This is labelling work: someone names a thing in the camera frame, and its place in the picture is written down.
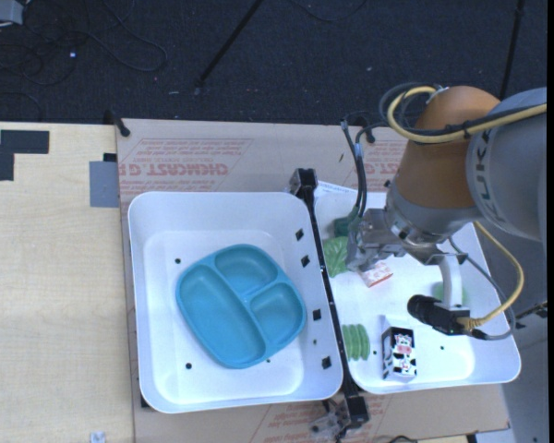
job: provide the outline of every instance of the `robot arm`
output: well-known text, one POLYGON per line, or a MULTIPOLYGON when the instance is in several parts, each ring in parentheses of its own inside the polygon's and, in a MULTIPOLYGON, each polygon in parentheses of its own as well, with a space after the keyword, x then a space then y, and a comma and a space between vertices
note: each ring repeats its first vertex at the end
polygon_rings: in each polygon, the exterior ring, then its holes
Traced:
POLYGON ((546 107, 546 89, 503 102, 471 87, 416 87, 396 97, 387 121, 409 141, 384 209, 366 209, 350 224, 347 268, 367 270, 404 254, 440 266, 444 300, 413 297, 411 315, 447 334, 482 323, 455 303, 461 293, 455 271, 467 255, 449 258, 438 245, 468 222, 488 233, 478 223, 487 220, 547 251, 546 107), (427 106, 414 129, 403 128, 394 111, 419 93, 430 94, 427 106))

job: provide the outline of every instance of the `small box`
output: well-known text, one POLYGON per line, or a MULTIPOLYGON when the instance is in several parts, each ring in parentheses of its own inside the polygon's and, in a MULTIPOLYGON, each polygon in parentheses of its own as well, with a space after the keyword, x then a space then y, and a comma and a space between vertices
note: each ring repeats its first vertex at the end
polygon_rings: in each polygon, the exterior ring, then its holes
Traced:
POLYGON ((381 347, 384 380, 405 382, 416 377, 415 333, 412 329, 386 327, 381 335, 381 347))

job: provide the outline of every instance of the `cardboard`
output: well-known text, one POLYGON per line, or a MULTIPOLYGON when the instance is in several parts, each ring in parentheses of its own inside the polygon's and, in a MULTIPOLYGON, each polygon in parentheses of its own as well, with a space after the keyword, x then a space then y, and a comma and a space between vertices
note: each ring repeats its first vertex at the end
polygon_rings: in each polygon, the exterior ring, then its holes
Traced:
MULTIPOLYGON (((138 194, 162 191, 284 191, 297 168, 313 168, 320 181, 357 187, 355 164, 338 126, 270 125, 124 119, 117 133, 119 195, 126 274, 127 325, 138 443, 309 443, 310 422, 326 413, 322 402, 257 405, 197 413, 163 414, 143 405, 139 392, 136 323, 127 240, 127 208, 138 194)), ((356 127, 351 128, 354 137, 356 127)), ((406 144, 389 128, 364 142, 368 189, 385 191, 406 144)), ((509 426, 500 386, 366 394, 370 421, 345 441, 375 436, 447 437, 509 426)))

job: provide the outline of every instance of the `blue plate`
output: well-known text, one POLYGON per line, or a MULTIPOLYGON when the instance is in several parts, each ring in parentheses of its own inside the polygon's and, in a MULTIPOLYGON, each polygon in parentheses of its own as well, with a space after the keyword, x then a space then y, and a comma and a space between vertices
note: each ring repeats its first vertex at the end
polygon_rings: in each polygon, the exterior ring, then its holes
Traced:
POLYGON ((287 346, 306 324, 306 307, 262 249, 233 245, 192 264, 176 302, 201 345, 220 364, 245 368, 287 346))

